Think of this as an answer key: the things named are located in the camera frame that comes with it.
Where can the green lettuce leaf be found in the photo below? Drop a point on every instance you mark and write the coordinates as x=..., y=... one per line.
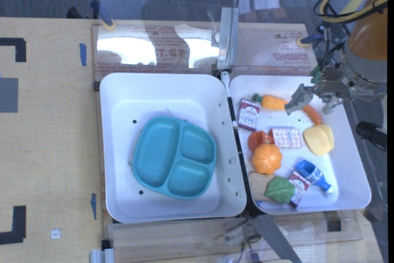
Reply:
x=280, y=190

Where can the blue divided plate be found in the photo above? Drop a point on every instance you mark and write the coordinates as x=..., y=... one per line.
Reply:
x=160, y=151

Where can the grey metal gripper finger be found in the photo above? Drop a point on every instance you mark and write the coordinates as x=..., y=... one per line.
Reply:
x=331, y=106
x=298, y=100

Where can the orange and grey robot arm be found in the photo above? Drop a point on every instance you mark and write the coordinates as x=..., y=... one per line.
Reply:
x=369, y=30

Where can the white plastic tray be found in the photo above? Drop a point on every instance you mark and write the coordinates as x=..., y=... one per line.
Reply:
x=123, y=92
x=348, y=175

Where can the yellow rounded toy food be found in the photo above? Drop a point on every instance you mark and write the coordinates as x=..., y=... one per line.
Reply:
x=318, y=139

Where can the small red and white carton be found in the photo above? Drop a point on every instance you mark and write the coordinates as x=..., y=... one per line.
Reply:
x=300, y=186

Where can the orange pumpkin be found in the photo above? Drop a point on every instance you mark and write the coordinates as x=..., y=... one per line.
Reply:
x=267, y=159

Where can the orange carrot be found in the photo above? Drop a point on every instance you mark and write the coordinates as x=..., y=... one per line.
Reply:
x=272, y=102

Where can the pink and white packet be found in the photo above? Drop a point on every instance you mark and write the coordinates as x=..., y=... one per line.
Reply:
x=287, y=137

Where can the red toy pepper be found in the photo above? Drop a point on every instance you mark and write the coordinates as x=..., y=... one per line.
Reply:
x=257, y=140

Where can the blue bottle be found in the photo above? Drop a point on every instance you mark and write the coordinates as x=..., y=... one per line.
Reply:
x=312, y=175

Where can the tan bread slice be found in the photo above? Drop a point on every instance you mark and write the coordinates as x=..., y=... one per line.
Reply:
x=257, y=184

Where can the brown cardboard board red print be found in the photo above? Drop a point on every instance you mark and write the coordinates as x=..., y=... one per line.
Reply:
x=271, y=54

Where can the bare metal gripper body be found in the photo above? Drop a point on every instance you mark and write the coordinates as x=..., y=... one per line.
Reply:
x=332, y=84

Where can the orange sausage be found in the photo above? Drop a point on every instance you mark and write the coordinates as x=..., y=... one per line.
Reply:
x=314, y=115

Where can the large red and white carton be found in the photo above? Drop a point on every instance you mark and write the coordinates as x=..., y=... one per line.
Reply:
x=248, y=115

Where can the black cylinder on white bracket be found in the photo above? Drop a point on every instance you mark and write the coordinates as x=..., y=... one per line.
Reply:
x=371, y=134

